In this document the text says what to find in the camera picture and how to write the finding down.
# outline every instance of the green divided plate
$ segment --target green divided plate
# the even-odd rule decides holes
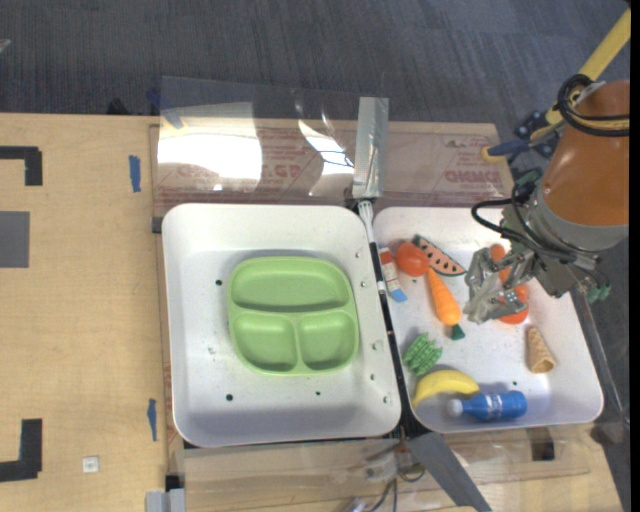
[[[310,375],[345,367],[360,333],[353,290],[336,265],[271,256],[238,264],[227,291],[236,353],[249,368]]]

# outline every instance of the toy watermelon slice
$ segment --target toy watermelon slice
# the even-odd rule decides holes
[[[431,268],[438,274],[443,276],[459,276],[466,272],[466,269],[460,265],[451,256],[444,253],[440,248],[430,242],[425,237],[416,235],[412,242],[424,251],[429,258]]]

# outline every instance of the wooden table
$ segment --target wooden table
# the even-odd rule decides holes
[[[23,162],[0,160],[0,210],[30,215],[28,268],[0,268],[0,461],[18,459],[21,420],[43,425],[42,470],[35,479],[0,483],[0,510],[142,511],[145,493],[164,489],[157,235],[150,229],[149,132],[157,124],[153,117],[0,115],[0,145],[37,146],[44,179],[27,187]],[[137,192],[130,156],[141,164]],[[522,472],[525,481],[480,490],[496,511],[621,510],[602,449],[584,429],[576,439],[579,474],[545,478],[538,465]],[[451,442],[462,457],[471,446]],[[83,472],[90,456],[99,457],[99,471]],[[453,505],[440,490],[405,490],[398,510]],[[213,510],[201,498],[192,496],[190,510]],[[260,510],[339,511],[345,504]]]

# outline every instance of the dark gray background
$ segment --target dark gray background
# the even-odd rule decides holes
[[[546,110],[613,26],[622,0],[0,0],[0,111],[148,114],[163,75],[375,93],[396,118],[494,123],[502,140]],[[630,76],[627,45],[602,76]],[[520,165],[545,165],[527,155]],[[628,241],[604,256],[593,306],[619,404],[599,439],[630,509]]]

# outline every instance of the toy water bottle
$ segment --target toy water bottle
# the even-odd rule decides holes
[[[478,393],[469,400],[450,400],[447,411],[453,417],[468,414],[485,421],[519,418],[527,412],[527,398],[520,391]]]

